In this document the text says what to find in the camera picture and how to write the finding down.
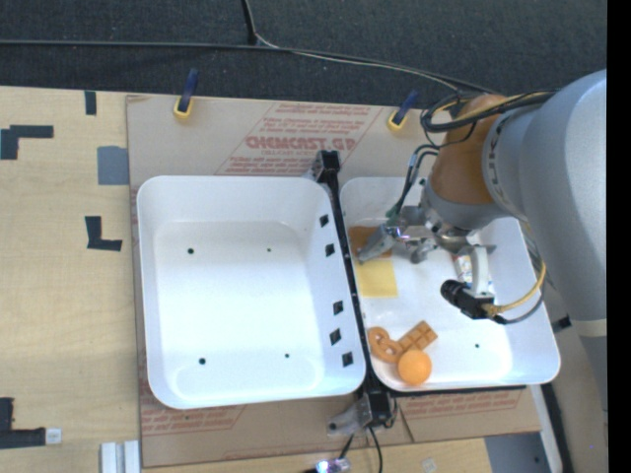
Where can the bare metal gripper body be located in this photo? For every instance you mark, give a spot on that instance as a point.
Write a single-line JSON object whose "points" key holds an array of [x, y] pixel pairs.
{"points": [[419, 227]]}

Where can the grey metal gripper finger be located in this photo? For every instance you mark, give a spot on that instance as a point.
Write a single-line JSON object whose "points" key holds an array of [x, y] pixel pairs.
{"points": [[374, 247], [423, 253]]}

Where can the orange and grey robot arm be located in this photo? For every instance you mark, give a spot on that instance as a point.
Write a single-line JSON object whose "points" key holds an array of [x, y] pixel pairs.
{"points": [[552, 165]]}

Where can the brown toast slice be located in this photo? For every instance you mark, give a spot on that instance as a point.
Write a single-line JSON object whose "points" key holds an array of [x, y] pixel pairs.
{"points": [[359, 237]]}

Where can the yellow cheese slice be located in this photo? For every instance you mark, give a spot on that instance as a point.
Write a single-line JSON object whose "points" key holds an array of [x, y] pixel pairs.
{"points": [[377, 279]]}

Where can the thin black rod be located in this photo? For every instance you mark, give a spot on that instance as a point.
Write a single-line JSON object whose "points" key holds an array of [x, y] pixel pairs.
{"points": [[351, 274]]}

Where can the white printed packet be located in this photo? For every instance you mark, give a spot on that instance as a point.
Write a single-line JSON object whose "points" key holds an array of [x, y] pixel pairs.
{"points": [[463, 266]]}

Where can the brown waffle biscuit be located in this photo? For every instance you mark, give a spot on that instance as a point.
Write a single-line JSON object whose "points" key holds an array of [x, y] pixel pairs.
{"points": [[419, 335]]}

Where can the brown pretzel biscuit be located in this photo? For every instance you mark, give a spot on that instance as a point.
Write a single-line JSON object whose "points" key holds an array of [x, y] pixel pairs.
{"points": [[380, 344]]}

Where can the white plastic tray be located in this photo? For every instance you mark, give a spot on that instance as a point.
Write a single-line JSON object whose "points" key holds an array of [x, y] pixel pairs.
{"points": [[236, 293], [483, 343]]}

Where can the orange ball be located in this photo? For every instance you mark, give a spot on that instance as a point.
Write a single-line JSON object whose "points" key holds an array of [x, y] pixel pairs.
{"points": [[415, 368]]}

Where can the brown cardboard board red print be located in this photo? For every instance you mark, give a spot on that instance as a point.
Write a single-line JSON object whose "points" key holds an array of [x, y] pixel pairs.
{"points": [[207, 136]]}

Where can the black cylinder on white bracket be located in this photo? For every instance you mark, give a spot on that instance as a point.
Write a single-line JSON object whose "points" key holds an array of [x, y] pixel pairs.
{"points": [[463, 296]]}

